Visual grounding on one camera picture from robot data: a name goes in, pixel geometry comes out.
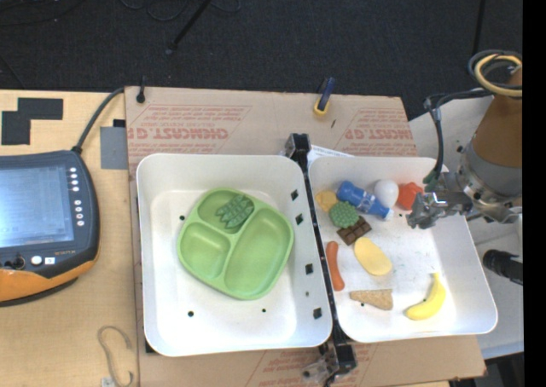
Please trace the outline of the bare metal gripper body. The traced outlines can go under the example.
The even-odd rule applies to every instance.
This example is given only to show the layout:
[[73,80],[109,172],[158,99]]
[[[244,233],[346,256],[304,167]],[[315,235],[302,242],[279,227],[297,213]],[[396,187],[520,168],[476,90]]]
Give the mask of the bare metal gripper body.
[[501,224],[515,222],[522,214],[519,198],[509,198],[491,191],[475,176],[465,178],[456,172],[440,175],[435,188],[435,205],[440,217],[462,215],[483,217]]

